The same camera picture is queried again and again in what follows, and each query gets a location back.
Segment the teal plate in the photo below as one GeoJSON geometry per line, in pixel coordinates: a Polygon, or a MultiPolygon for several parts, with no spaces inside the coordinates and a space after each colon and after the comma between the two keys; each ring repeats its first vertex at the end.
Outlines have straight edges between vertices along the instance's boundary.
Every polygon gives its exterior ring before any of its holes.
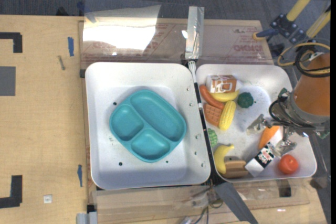
{"type": "Polygon", "coordinates": [[[149,163],[169,155],[186,129],[178,111],[150,90],[128,96],[110,116],[112,134],[134,156],[149,163]]]}

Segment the gray square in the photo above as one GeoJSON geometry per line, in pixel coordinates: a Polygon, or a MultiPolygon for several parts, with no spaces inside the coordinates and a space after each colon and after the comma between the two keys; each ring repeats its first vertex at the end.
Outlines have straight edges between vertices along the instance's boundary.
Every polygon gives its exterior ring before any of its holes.
{"type": "Polygon", "coordinates": [[[15,96],[15,67],[0,67],[0,96],[15,96]]]}

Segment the orange waffle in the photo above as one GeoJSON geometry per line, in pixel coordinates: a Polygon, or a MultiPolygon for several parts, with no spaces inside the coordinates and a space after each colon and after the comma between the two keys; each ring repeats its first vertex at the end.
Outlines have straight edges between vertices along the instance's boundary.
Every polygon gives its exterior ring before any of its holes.
{"type": "Polygon", "coordinates": [[[204,104],[203,108],[206,121],[214,126],[218,126],[222,111],[209,104],[204,104]]]}

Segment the red tomato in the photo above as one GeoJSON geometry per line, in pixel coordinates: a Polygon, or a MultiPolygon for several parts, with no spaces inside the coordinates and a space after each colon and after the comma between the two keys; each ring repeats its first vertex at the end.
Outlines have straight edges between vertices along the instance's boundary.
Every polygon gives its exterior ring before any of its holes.
{"type": "Polygon", "coordinates": [[[278,168],[284,174],[290,175],[299,168],[299,163],[292,155],[286,154],[281,157],[278,168]]]}

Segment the wooden table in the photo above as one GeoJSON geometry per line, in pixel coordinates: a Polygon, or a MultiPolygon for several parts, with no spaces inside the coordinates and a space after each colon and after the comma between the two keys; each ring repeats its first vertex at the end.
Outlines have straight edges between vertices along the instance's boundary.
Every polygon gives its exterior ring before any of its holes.
{"type": "MultiPolygon", "coordinates": [[[[23,37],[22,53],[13,53],[12,40],[0,39],[0,67],[16,71],[15,96],[0,96],[0,197],[10,197],[12,176],[23,179],[22,203],[1,208],[0,223],[76,223],[76,214],[87,210],[81,21],[83,17],[0,15],[0,32],[23,37]],[[73,38],[73,56],[68,38],[73,38]]],[[[280,215],[281,223],[326,223],[316,190],[303,186],[308,203],[252,213],[260,223],[279,223],[280,215]]],[[[232,213],[223,214],[210,217],[210,223],[237,221],[232,213]]]]}

